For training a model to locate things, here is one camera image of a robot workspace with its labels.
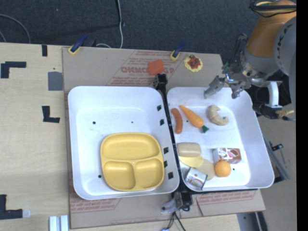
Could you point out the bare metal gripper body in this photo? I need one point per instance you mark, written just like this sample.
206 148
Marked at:
240 73

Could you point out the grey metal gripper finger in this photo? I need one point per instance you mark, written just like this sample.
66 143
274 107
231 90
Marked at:
213 88
237 89

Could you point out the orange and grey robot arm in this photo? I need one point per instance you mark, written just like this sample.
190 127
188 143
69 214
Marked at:
269 40

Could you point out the beige croissant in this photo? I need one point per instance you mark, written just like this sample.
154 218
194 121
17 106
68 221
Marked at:
216 115

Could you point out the yellow toy pizza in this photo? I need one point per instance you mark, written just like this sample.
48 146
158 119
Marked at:
193 63

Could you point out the orange carrot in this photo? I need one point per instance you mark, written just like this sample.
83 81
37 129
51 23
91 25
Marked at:
193 118

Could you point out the white plastic tray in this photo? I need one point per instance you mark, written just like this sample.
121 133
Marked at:
231 133
120 141

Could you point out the orange sausage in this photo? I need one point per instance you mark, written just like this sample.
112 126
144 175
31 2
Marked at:
178 120

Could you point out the orange flat toy piece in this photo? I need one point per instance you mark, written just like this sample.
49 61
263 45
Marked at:
156 67

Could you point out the beige bread loaf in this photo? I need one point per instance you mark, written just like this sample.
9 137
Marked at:
189 149

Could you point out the brown and white carton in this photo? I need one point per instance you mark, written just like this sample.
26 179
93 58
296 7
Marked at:
228 155

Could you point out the yellow flat slice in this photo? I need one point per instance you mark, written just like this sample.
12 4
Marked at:
192 161

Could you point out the orange ball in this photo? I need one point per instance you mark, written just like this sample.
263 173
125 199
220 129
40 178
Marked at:
222 168

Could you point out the brown cardboard board, red print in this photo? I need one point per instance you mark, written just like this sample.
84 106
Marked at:
134 64

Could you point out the small silver can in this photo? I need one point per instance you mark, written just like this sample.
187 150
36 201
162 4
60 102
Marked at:
195 178

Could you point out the yellow divided plate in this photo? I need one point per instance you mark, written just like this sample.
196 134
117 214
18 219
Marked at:
132 161

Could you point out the black cylinder on white bracket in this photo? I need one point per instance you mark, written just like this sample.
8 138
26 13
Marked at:
270 102

